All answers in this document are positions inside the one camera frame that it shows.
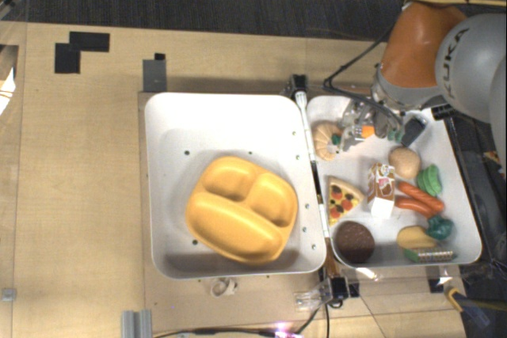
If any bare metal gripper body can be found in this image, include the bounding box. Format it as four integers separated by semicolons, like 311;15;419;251
341;98;402;140

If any white plastic tray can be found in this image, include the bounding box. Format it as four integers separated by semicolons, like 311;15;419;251
306;94;484;270
143;92;328;281

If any brown and white carton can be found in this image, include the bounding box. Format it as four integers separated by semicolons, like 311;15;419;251
366;162;398;220

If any green toy pea pod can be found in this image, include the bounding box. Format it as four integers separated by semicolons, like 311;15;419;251
416;164;444;199

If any yellow divided plate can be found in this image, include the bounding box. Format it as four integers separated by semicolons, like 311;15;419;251
184;155;299;266

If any green and silver packet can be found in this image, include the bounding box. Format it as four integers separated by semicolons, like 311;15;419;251
402;247;456;264

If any orange toy sausage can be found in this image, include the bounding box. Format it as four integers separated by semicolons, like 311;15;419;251
393;196;437;219
396;180;446;213

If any beige toy bread roll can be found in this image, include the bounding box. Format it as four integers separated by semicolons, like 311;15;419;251
387;146;422;180

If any green toy broccoli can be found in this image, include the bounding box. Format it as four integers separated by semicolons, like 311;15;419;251
426;214;456;241

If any black block with thin wires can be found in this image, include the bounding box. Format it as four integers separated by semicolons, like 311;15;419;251
330;275;350;302
290;74;310;94

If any toy pizza slice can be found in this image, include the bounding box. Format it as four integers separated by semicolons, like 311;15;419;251
326;175;366;228

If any yellow toy potato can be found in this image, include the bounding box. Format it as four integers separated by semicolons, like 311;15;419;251
396;225;438;250

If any brown round toy biscuit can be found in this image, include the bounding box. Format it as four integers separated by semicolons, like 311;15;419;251
334;220;376;265

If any black cylinder on white bracket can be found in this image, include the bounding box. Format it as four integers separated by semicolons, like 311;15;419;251
399;115;429;148

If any white curled plastic piece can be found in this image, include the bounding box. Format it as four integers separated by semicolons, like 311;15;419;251
209;276;239;298

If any beige toy croissant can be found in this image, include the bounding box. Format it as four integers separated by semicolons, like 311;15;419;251
311;120;344;162

